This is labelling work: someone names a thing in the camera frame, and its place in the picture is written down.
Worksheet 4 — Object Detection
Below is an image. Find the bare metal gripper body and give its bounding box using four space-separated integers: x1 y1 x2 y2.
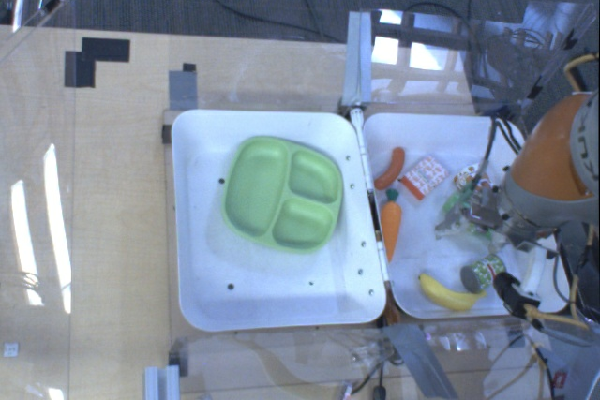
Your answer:
464 183 522 244

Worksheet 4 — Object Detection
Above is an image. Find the green rounded item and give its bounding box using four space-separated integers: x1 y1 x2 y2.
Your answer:
442 191 470 215

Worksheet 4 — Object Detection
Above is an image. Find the white plastic tray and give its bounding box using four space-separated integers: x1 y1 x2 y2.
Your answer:
170 108 388 333
362 112 571 320

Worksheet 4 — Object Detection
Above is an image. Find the white and orange can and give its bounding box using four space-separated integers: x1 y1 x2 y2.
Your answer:
452 163 491 194

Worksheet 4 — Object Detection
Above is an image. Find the orange and white carton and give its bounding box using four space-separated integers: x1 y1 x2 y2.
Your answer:
397 155 451 202

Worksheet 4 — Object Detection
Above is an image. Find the green and white can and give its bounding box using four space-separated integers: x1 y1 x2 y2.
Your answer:
459 253 508 295

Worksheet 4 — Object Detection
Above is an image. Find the orange carrot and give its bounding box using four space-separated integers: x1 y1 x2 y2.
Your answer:
380 187 404 264

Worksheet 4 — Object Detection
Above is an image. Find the yellow banana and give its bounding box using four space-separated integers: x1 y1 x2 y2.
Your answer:
417 272 489 314

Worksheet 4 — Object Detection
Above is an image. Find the orange sausage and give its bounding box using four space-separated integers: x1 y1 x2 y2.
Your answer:
373 146 407 192

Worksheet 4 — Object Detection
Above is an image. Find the green divided plate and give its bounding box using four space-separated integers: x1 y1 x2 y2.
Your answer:
220 135 345 256

